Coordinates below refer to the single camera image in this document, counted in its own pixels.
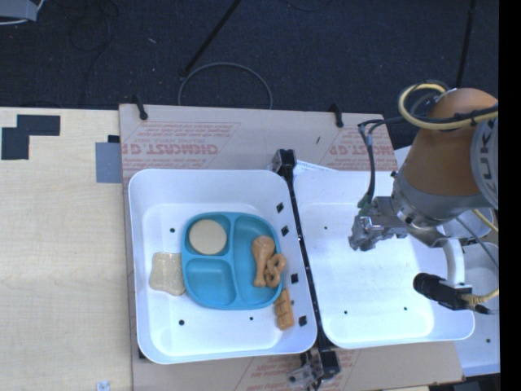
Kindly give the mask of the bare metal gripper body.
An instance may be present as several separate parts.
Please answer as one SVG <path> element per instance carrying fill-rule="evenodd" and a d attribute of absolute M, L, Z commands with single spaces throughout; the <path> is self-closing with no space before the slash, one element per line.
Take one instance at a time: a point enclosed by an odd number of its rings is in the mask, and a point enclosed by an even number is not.
<path fill-rule="evenodd" d="M 391 196 L 377 196 L 368 212 L 367 232 L 371 239 L 398 239 L 427 233 L 432 229 L 417 209 Z"/>

